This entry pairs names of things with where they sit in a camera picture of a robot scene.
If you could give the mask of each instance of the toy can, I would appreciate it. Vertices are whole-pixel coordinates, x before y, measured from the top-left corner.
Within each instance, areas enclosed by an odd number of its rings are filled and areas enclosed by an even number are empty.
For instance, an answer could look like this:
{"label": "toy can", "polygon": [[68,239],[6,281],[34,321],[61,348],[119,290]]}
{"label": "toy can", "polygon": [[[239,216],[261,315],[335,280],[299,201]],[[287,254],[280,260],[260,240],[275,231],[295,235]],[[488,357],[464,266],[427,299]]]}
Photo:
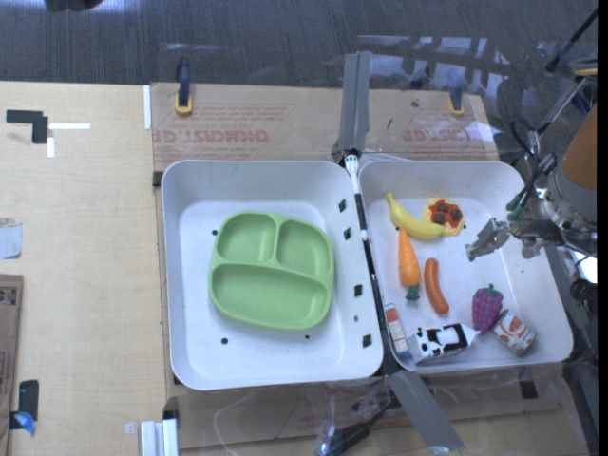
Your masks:
{"label": "toy can", "polygon": [[394,304],[387,304],[384,307],[384,312],[389,323],[390,337],[394,344],[397,354],[400,356],[409,356],[408,341],[403,332],[403,325],[399,319],[399,313]]}
{"label": "toy can", "polygon": [[518,356],[524,354],[536,338],[536,333],[509,310],[501,313],[490,330]]}

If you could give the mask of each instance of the yellow banana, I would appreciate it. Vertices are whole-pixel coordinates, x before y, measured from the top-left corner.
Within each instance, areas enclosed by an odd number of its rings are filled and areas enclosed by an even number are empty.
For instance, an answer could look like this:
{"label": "yellow banana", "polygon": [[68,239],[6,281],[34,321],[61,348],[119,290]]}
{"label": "yellow banana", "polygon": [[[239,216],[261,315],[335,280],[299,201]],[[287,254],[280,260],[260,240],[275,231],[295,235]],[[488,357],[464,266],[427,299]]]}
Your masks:
{"label": "yellow banana", "polygon": [[403,228],[412,237],[419,239],[437,238],[444,232],[444,226],[430,221],[423,221],[412,215],[406,208],[399,204],[392,196],[391,192],[387,193],[389,200],[390,220]]}

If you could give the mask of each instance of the wooden table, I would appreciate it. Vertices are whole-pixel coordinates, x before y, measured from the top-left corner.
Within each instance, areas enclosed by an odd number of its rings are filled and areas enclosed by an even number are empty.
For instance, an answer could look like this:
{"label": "wooden table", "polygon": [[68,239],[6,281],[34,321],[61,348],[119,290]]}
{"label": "wooden table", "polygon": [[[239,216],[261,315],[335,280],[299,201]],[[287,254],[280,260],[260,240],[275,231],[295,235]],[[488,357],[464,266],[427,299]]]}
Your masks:
{"label": "wooden table", "polygon": [[[0,260],[0,272],[25,279],[15,386],[40,383],[35,432],[12,431],[9,454],[136,455],[132,429],[159,421],[167,399],[143,87],[0,83],[0,96],[3,114],[39,110],[52,124],[91,124],[54,131],[51,159],[31,143],[30,125],[0,122],[0,216],[23,224],[22,255]],[[551,409],[454,422],[471,453],[586,451],[569,389],[551,370],[541,377],[557,394]],[[14,393],[13,409],[16,401]],[[313,442],[183,453],[308,456]],[[413,427],[375,430],[350,454],[400,451],[428,454]]]}

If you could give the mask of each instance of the red sausage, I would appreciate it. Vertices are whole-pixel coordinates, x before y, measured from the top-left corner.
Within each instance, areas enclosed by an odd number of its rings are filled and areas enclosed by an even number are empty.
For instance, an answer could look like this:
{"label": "red sausage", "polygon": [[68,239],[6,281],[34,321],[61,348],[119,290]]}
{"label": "red sausage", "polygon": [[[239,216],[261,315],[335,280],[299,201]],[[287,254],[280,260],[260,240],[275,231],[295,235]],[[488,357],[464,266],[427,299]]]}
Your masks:
{"label": "red sausage", "polygon": [[444,294],[439,287],[439,262],[437,258],[429,258],[425,263],[425,286],[430,304],[437,314],[445,314],[449,311]]}

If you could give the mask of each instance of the toy carrot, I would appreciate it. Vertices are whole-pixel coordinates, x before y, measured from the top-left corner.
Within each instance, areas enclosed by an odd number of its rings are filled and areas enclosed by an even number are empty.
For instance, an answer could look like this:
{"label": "toy carrot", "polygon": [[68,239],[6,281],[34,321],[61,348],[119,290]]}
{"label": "toy carrot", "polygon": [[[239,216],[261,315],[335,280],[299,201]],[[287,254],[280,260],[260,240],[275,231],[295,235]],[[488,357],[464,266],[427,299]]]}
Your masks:
{"label": "toy carrot", "polygon": [[408,287],[407,300],[416,300],[420,283],[420,264],[406,230],[399,228],[399,279]]}

